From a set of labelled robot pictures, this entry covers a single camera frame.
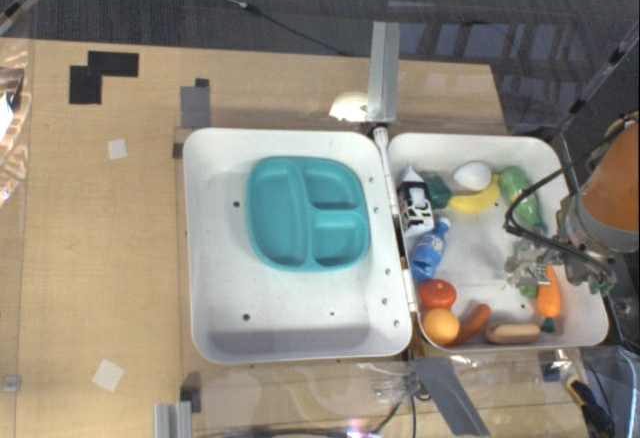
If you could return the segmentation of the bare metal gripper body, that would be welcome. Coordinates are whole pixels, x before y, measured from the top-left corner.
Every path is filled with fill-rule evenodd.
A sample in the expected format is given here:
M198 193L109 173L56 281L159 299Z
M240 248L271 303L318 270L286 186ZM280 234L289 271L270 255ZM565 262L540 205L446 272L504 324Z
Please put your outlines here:
M582 199L563 199L556 225L547 249L550 258L564 267L567 281L574 286L614 287L618 229L598 220Z

